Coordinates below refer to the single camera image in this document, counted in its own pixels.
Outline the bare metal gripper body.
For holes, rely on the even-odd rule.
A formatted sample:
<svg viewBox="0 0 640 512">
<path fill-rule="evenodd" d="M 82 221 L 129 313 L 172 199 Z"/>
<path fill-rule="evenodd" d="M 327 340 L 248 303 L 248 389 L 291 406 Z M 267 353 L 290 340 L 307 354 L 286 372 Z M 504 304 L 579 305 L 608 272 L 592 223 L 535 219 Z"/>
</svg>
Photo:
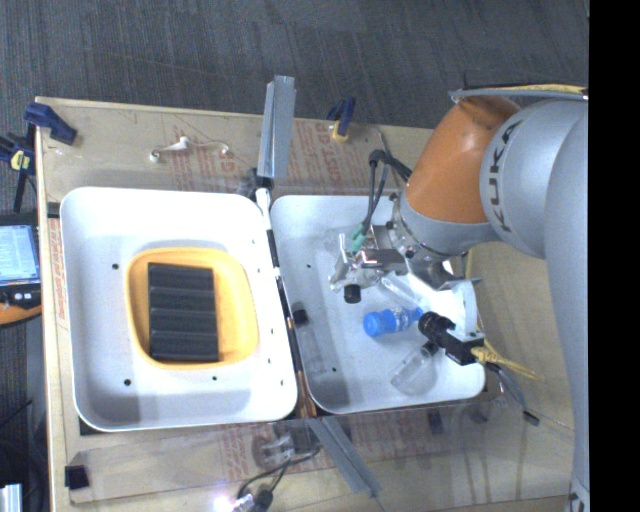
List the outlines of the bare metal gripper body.
<svg viewBox="0 0 640 512">
<path fill-rule="evenodd" d="M 417 236 L 404 216 L 393 213 L 385 224 L 375 224 L 369 213 L 357 236 L 357 268 L 382 274 L 452 275 L 449 256 L 437 252 Z"/>
</svg>

